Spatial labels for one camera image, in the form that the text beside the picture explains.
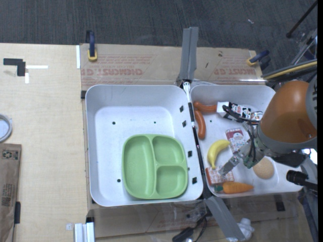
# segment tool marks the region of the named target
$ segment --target clamp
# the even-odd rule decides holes
[[[91,30],[86,31],[85,42],[90,43],[90,48],[87,51],[87,57],[89,61],[94,62],[97,61],[97,52],[94,46],[94,32]]]
[[[261,59],[263,59],[266,55],[269,54],[269,50],[265,50],[259,54],[257,54],[256,56],[254,57],[250,57],[247,59],[247,64],[252,67],[254,65],[257,64],[257,61],[260,61]]]

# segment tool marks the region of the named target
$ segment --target black bracket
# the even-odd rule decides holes
[[[81,90],[81,99],[85,99],[86,91]]]
[[[4,66],[17,66],[17,75],[25,76],[26,62],[23,62],[22,59],[4,58]]]
[[[20,211],[21,211],[21,204],[20,202],[16,201],[15,205],[15,217],[14,217],[14,223],[19,224],[20,223]]]

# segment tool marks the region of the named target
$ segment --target carrot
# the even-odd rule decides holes
[[[205,138],[205,132],[206,132],[206,124],[205,124],[204,117],[202,115],[202,112],[199,110],[194,110],[194,115],[198,125],[197,136],[203,140]]]
[[[218,105],[204,105],[199,101],[195,101],[193,103],[193,106],[195,109],[200,110],[201,112],[204,112],[204,113],[216,112],[218,107]]]
[[[252,185],[240,182],[224,182],[222,187],[226,194],[242,193],[253,189]]]

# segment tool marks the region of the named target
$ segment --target black cable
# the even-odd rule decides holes
[[[225,106],[225,105],[223,105],[222,106],[222,108],[223,108],[223,110],[227,113],[227,114],[229,114],[230,116],[232,116],[232,117],[234,117],[235,118],[235,120],[237,121],[237,122],[239,122],[239,123],[242,123],[242,122],[249,122],[250,123],[250,125],[252,125],[252,126],[255,126],[255,125],[257,125],[258,124],[258,121],[251,121],[251,120],[249,120],[249,119],[244,119],[244,118],[242,118],[241,116],[240,116],[240,114],[238,114],[238,113],[235,113],[235,112],[233,112],[228,106]]]
[[[205,222],[207,222],[206,217],[208,216],[212,216],[212,214],[211,213],[204,214],[201,218],[198,219],[194,227],[187,227],[184,230],[182,230],[179,234],[173,237],[172,242],[184,241],[186,238],[190,237],[194,233],[194,229],[196,229],[202,223],[202,221],[204,221],[203,228],[196,239],[197,241],[202,236],[203,232],[206,229],[207,223],[205,224]]]
[[[253,124],[251,123],[251,121],[248,121],[247,123],[251,126],[251,128],[253,130]],[[248,157],[251,157],[252,156],[252,158],[253,158],[252,162],[254,162],[255,161],[255,157],[256,157],[255,145],[254,145],[254,133],[253,132],[251,133],[250,130],[249,130],[249,128],[247,130],[247,133],[248,133],[248,135],[250,137],[250,143],[251,143],[250,150],[249,150],[249,153],[248,153]]]
[[[203,217],[203,220],[204,220],[203,228],[202,228],[200,234],[198,235],[198,237],[196,238],[196,240],[194,242],[197,242],[199,240],[199,238],[203,235],[203,233],[205,232],[205,230],[207,228],[207,219],[206,219],[206,216]]]
[[[256,160],[256,146],[254,144],[254,129],[253,129],[253,126],[251,126],[251,133],[252,133],[252,143],[251,143],[251,147],[252,147],[252,150],[253,150],[253,157],[252,157],[252,162],[255,162]]]

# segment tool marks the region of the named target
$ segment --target gray carpet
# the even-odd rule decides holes
[[[315,0],[0,0],[0,42],[181,46],[183,28],[199,27],[198,46],[270,51],[264,73],[290,65],[317,28]]]

